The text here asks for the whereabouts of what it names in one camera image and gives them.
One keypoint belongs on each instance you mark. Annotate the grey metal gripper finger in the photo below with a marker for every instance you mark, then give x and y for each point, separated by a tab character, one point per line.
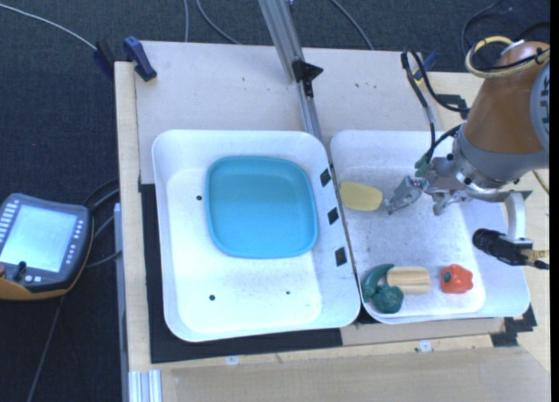
444	203
406	192

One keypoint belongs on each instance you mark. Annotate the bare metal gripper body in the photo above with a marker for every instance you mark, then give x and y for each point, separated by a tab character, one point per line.
445	175

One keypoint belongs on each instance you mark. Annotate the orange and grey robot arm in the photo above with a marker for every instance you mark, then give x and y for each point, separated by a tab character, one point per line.
498	112

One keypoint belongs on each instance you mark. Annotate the white plastic tray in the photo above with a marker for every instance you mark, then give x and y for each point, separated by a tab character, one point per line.
244	300
415	234

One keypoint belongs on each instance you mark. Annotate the orange bell pepper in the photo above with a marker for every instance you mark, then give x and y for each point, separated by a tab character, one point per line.
456	279

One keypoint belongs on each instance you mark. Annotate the beige ridged bread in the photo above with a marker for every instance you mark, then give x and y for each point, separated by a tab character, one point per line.
409	280

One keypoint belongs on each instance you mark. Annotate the green chili pepper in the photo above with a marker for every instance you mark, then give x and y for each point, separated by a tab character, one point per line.
371	280

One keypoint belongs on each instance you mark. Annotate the dark green broccoli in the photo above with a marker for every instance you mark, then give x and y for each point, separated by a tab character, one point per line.
388	300

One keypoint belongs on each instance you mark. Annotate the blue plate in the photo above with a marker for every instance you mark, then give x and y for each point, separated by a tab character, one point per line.
262	208

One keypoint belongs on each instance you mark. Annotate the pale flat board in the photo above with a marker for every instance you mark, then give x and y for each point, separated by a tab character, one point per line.
218	90

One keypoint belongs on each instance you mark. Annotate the black cylinder on white bracket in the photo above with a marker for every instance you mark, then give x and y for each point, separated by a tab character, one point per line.
498	245

